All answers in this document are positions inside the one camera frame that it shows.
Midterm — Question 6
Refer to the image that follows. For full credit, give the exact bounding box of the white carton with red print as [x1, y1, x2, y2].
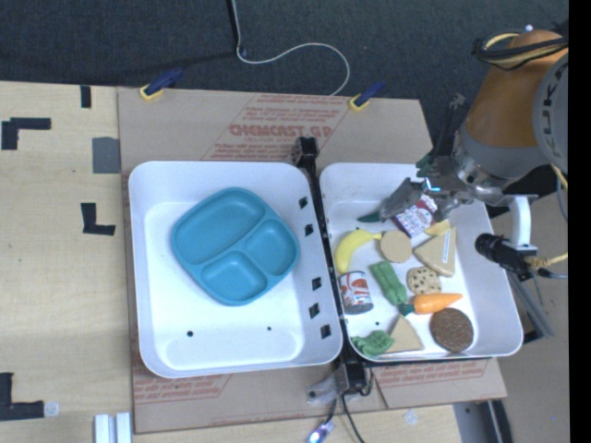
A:
[392, 194, 440, 240]

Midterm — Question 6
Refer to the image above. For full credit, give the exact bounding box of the plain tan bread wedge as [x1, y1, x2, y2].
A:
[389, 315, 427, 354]

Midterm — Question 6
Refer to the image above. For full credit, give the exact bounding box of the round brown cookie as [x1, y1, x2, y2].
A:
[428, 306, 476, 354]

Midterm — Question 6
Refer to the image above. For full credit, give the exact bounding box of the yellow banana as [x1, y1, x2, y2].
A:
[333, 228, 385, 275]

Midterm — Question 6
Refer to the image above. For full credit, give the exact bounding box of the tan bread wedge with label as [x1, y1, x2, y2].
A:
[412, 225, 458, 279]

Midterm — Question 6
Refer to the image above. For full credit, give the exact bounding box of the white plastic tray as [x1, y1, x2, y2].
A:
[318, 162, 525, 364]
[127, 160, 344, 380]

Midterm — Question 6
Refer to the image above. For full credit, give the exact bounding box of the chocolate chip cookie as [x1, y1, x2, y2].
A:
[405, 266, 443, 296]

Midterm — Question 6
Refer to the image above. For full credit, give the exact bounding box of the green lettuce leaf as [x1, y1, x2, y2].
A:
[350, 329, 395, 359]

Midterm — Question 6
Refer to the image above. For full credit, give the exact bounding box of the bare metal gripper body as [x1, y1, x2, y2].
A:
[422, 154, 507, 210]

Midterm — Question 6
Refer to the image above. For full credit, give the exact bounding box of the brown cardboard board red print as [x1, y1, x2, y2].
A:
[116, 85, 509, 436]

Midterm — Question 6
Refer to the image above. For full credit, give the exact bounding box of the black block with thin wires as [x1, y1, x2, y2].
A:
[293, 136, 321, 169]
[331, 361, 372, 397]

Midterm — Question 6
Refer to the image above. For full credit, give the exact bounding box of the green celery stalk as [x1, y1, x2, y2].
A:
[368, 260, 410, 307]

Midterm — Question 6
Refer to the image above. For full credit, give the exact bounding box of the red and white can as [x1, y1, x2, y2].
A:
[337, 270, 375, 317]

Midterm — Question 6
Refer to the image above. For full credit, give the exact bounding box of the orange carrot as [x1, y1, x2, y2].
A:
[397, 292, 464, 317]

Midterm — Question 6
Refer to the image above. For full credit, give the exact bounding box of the black cylinder on white bracket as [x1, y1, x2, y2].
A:
[475, 195, 539, 281]

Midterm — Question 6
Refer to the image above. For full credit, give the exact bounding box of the blue divided plate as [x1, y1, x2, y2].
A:
[170, 186, 302, 307]

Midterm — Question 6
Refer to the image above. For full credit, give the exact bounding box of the round tan biscuit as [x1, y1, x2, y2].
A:
[379, 229, 414, 265]

